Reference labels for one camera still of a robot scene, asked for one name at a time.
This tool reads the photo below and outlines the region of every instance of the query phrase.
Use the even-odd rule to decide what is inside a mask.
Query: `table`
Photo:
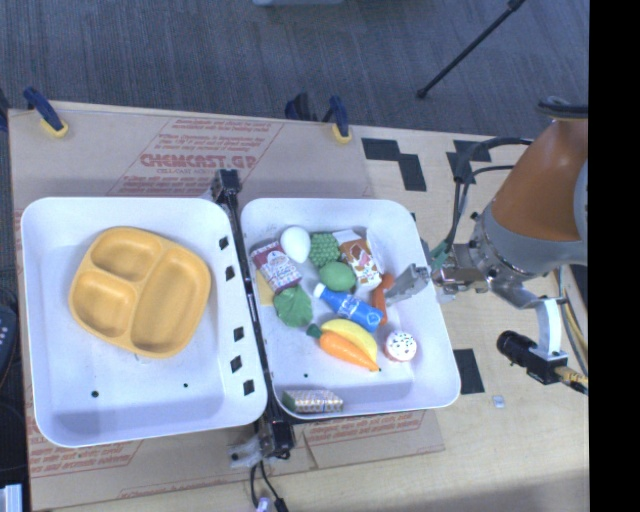
[[[226,148],[216,149],[227,156],[227,160],[220,163],[241,170],[246,180],[244,202],[256,195],[306,197],[301,194],[308,194],[310,189],[317,197],[391,199],[413,212],[421,238],[434,247],[444,238],[451,222],[451,162],[465,145],[487,138],[352,126],[351,142],[340,145],[332,138],[329,127],[322,123],[66,102],[52,104],[63,119],[70,120],[70,133],[75,130],[76,139],[53,140],[39,129],[35,112],[10,113],[16,222],[27,204],[46,195],[117,194],[126,192],[126,187],[131,187],[134,181],[139,193],[158,194],[157,184],[164,178],[155,184],[142,183],[144,155],[168,158],[166,155],[171,151],[183,156],[199,154],[202,146],[196,143],[197,138],[183,137],[180,147],[173,139],[175,149],[168,149],[172,146],[168,136],[178,133],[170,128],[180,123],[183,128],[189,123],[192,127],[218,123],[219,127],[227,126],[229,130],[234,126],[238,130],[244,127],[245,131],[238,132],[243,135],[249,133],[247,127],[261,130],[250,135],[252,140],[231,140]],[[126,126],[119,116],[126,117]],[[195,132],[183,130],[182,133]],[[492,164],[511,165],[522,150],[513,146],[492,150]],[[339,169],[335,168],[335,162],[340,163]],[[294,173],[290,172],[292,165],[296,167]],[[481,211],[506,175],[507,171],[481,175],[470,192],[467,212]],[[196,196],[206,193],[202,189],[204,182],[193,180],[192,183],[196,185],[191,191],[175,189],[174,193]],[[461,223],[457,240],[468,239],[472,224],[471,221]],[[552,275],[530,282],[528,288],[539,295],[557,294]],[[362,445],[356,443],[341,446],[344,448],[342,462],[335,467],[329,462],[318,464],[312,471],[304,468],[297,471],[295,461],[289,469],[283,469],[278,463],[268,464],[270,482],[286,500],[289,510],[539,512],[589,509],[588,399],[561,384],[542,386],[526,376],[522,368],[510,366],[496,349],[498,335],[507,329],[536,339],[535,314],[515,310],[493,295],[475,293],[459,294],[454,301],[443,304],[442,310],[454,350],[472,351],[484,391],[463,394],[453,405],[429,411],[426,419],[423,418],[425,430],[419,438],[378,436],[379,455],[361,453]],[[566,338],[563,338],[563,348],[569,352],[569,366],[577,367]],[[29,378],[28,368],[25,371]],[[33,418],[29,420],[29,429],[33,470],[43,464],[44,457],[51,457],[52,452],[34,453],[35,448],[43,447],[38,444],[41,440],[37,439]],[[216,439],[225,442],[238,441],[237,434],[216,435],[222,436]],[[209,439],[177,437],[180,439],[167,439],[159,444],[155,455],[145,459],[144,468],[150,474],[155,470],[154,462],[169,465],[177,472],[186,471],[189,461],[167,460],[162,456],[163,451],[168,453],[168,447],[181,443],[194,444],[191,449],[198,450],[198,443]],[[253,510],[248,470],[233,471],[231,478],[202,475],[201,479],[192,478],[173,487],[172,482],[166,480],[166,474],[155,482],[150,476],[146,487],[137,487],[128,494],[105,496],[101,490],[109,485],[109,479],[131,465],[133,455],[125,456],[130,447],[118,448],[120,451],[114,449],[112,456],[124,457],[120,465],[102,472],[82,471],[82,466],[77,465],[77,471],[70,469],[51,480],[50,485],[55,482],[55,492],[53,487],[43,484],[44,475],[32,472],[34,508],[63,510],[77,505],[73,510],[83,512]],[[308,462],[320,452],[305,447],[299,453],[299,457],[305,457]],[[52,462],[60,463],[61,456],[57,457]],[[227,461],[219,460],[216,464],[224,473]],[[269,495],[262,479],[258,479],[256,485],[259,493]],[[74,497],[74,489],[86,496]],[[176,492],[156,493],[170,490]],[[101,502],[91,503],[88,496],[96,496],[95,501]]]

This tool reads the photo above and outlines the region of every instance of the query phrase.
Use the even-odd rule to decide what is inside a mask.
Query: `blue bottle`
[[[383,317],[382,311],[378,308],[348,293],[329,290],[322,283],[316,285],[313,296],[324,300],[338,316],[356,322],[369,332],[378,328]]]

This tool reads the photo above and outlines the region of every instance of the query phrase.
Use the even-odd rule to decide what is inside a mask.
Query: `white egg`
[[[311,237],[306,229],[291,226],[282,232],[280,245],[289,258],[296,263],[304,263],[311,251]]]

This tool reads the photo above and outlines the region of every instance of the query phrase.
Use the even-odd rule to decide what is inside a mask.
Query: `yellow divided plate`
[[[71,283],[69,307],[98,338],[162,358],[189,343],[210,290],[209,268],[190,250],[150,231],[115,227],[87,250]]]

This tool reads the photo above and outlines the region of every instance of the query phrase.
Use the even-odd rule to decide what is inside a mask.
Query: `banana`
[[[334,318],[333,320],[323,323],[320,326],[320,330],[323,332],[333,331],[339,334],[361,349],[373,362],[376,362],[378,344],[375,338],[357,323],[345,318]]]

